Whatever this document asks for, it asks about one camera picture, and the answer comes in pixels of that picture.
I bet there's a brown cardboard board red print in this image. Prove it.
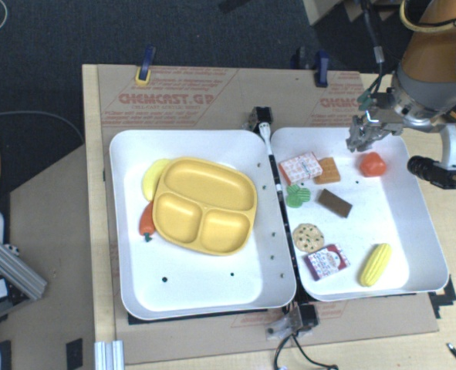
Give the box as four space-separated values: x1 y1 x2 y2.
96 64 441 365

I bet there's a black cylinder on white bracket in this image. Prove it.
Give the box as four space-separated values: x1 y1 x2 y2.
407 123 456 191

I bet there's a black block with thin wires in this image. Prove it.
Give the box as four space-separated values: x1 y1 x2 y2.
265 302 320 340
245 106 273 131

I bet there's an orange red pepper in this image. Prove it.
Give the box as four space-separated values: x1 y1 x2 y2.
359 151 387 178

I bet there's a chocolate chip cookie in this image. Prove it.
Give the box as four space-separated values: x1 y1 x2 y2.
292 223 326 254

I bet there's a red and white packet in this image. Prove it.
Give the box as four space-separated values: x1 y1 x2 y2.
306 244 351 282

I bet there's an orange carrot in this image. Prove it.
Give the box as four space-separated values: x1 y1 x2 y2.
138 200 157 243

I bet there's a green broccoli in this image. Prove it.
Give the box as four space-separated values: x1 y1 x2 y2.
285 183 312 209

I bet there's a yellow banana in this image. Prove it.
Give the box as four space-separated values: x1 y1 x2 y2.
141 158 171 202

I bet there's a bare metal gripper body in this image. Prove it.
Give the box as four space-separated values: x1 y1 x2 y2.
351 92 444 138

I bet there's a white plastic tray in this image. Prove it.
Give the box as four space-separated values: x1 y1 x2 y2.
269 126 450 302
108 129 298 321

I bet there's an orange waffle biscuit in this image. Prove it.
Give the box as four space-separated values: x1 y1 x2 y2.
312 156 342 186

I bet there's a yellow divided plate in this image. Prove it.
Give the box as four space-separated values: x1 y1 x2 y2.
151 156 258 257

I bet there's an orange and white carton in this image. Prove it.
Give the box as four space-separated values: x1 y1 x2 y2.
278 151 324 186

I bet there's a brown chocolate bar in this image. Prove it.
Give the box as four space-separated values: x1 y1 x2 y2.
317 188 353 219

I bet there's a thin black and white rod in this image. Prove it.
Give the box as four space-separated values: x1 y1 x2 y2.
258 122 303 306

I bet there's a yellow corn cob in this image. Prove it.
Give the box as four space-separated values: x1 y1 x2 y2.
359 243 393 288

